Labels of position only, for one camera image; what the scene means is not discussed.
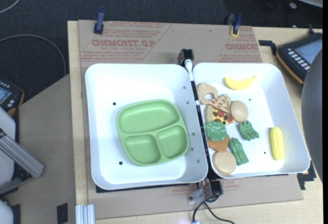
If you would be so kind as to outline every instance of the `blue clamp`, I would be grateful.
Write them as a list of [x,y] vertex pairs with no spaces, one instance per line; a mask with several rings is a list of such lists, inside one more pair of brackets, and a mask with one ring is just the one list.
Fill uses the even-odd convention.
[[239,36],[239,27],[241,24],[241,13],[237,13],[235,24],[231,28],[230,36],[237,38]]
[[94,30],[93,32],[96,34],[103,34],[103,29],[104,29],[104,25],[103,25],[103,21],[104,21],[104,17],[105,17],[105,8],[100,6],[98,9],[98,15],[97,15],[97,22],[94,25]]

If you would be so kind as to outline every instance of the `green plate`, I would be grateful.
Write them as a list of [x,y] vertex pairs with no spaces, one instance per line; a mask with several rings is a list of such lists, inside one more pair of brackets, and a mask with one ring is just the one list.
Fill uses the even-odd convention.
[[179,110],[164,99],[122,108],[117,116],[117,128],[128,157],[140,166],[177,159],[189,147],[187,129]]

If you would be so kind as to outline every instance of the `wooden table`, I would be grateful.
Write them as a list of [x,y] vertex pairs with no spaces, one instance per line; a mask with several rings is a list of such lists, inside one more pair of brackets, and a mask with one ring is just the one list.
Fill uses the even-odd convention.
[[[296,28],[253,28],[257,40],[272,40],[277,47],[304,37],[307,29]],[[77,205],[88,204],[87,175],[85,160],[85,142],[83,127],[83,104],[81,101],[81,73],[79,58],[78,21],[68,21],[70,82],[72,100],[72,123],[74,144],[75,192]],[[285,79],[292,105],[301,130],[301,86],[283,69],[270,47],[259,46],[264,63],[277,66]],[[323,185],[319,178],[306,182],[306,190],[302,191],[303,200],[277,202],[270,204],[229,207],[213,209],[213,212],[234,223],[323,223]],[[196,219],[202,223],[218,223],[208,210],[199,210]],[[191,223],[192,212],[164,213],[135,217],[122,217],[97,220],[97,223]]]

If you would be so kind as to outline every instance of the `black floor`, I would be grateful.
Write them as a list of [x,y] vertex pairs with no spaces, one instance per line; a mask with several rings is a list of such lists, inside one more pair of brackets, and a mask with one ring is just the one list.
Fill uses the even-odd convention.
[[[0,0],[0,11],[14,1]],[[67,21],[96,19],[99,6],[108,21],[222,25],[241,13],[241,24],[251,26],[322,28],[323,22],[322,8],[296,0],[20,0],[0,13],[0,76],[22,87],[25,100],[59,80],[69,71]],[[14,35],[28,36],[2,40]]]

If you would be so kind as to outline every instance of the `corn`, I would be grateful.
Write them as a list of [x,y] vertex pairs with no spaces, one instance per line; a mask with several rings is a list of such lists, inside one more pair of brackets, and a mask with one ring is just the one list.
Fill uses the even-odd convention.
[[270,131],[272,154],[275,160],[284,158],[282,132],[279,127],[273,127]]

